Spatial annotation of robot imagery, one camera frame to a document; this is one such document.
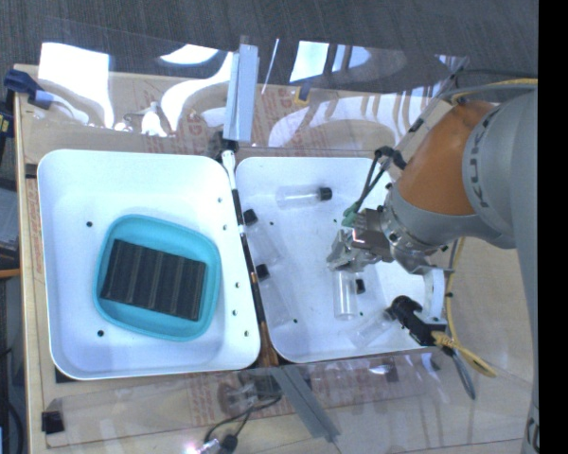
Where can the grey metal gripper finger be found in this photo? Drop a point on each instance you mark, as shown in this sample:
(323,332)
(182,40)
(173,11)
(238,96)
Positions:
(362,260)
(337,249)

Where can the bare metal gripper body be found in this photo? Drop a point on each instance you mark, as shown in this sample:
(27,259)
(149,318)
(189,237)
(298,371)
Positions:
(371,234)

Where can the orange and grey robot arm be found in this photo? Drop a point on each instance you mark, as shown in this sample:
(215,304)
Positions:
(492,182)

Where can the white plastic tray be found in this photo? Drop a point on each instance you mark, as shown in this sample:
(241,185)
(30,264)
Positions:
(307,239)
(137,182)

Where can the clear plastic bottle black cap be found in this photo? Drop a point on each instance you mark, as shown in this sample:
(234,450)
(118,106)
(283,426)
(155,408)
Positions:
(345,296)
(275,298)
(371,331)
(298,196)
(262,239)

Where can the thin black and white rod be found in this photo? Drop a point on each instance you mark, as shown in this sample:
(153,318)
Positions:
(243,234)

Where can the black ribbed rectangular slab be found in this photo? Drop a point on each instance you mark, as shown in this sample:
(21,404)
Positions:
(154,279)

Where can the blue plate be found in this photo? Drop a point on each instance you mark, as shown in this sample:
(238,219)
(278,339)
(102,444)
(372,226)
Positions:
(118,310)

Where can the brown cardboard board red print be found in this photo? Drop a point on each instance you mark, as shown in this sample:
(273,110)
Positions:
(123,130)

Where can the black cylinder on white bracket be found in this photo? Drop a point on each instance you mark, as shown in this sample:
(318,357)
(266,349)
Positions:
(414,322)

